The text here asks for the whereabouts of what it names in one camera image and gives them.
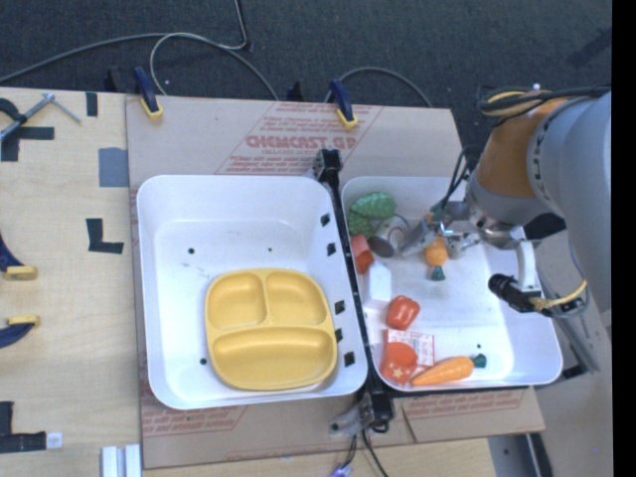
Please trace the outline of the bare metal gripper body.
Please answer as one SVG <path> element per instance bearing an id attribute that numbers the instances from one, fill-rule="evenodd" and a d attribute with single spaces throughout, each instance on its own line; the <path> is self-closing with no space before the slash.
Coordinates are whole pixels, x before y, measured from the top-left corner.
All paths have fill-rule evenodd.
<path id="1" fill-rule="evenodd" d="M 439 224 L 448 236 L 475 235 L 496 248 L 513 248 L 518 241 L 526 239 L 521 227 L 501 223 L 468 202 L 448 202 Z"/>

